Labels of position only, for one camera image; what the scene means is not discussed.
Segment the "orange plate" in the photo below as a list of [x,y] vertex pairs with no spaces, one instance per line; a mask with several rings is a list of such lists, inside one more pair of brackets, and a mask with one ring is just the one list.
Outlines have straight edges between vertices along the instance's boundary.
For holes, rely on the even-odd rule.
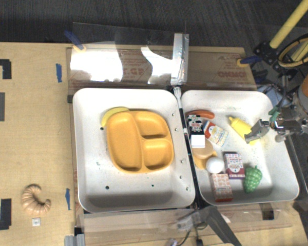
[[150,111],[125,111],[107,122],[107,145],[113,164],[126,173],[166,168],[174,159],[169,127]]

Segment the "yellow tube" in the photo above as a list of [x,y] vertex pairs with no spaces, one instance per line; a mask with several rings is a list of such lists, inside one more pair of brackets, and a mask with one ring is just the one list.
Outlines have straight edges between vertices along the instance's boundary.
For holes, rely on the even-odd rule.
[[295,25],[300,21],[304,14],[308,11],[308,0],[302,0],[298,7],[286,20],[281,29],[277,32],[274,38],[269,43],[271,48],[278,48],[286,36],[292,31]]
[[297,51],[295,51],[292,56],[291,59],[294,62],[297,62],[301,59],[303,59],[303,57],[308,53],[308,41],[303,42],[301,44],[301,46],[297,49]]

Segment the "white sphere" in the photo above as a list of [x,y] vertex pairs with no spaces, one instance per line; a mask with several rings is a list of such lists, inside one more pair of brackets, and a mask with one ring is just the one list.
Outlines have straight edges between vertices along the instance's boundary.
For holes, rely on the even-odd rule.
[[206,170],[212,174],[218,174],[225,169],[225,162],[222,158],[211,157],[206,162]]

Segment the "wooden surface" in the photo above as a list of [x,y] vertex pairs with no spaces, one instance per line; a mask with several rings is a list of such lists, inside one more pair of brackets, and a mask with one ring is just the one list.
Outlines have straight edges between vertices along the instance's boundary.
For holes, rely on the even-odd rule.
[[[12,61],[12,79],[2,79],[5,121],[0,122],[0,199],[12,199],[12,225],[0,231],[0,245],[64,245],[75,224],[70,114],[67,104],[66,48],[69,44],[0,43],[0,58]],[[55,64],[61,64],[62,83]],[[50,199],[51,210],[32,227],[32,216],[21,206],[23,189],[42,187],[39,199]],[[65,199],[70,190],[71,210]],[[238,232],[243,245],[308,245],[300,217],[291,211],[291,227]],[[221,241],[203,237],[204,245]],[[165,241],[126,244],[165,245]],[[184,245],[195,245],[190,238]]]

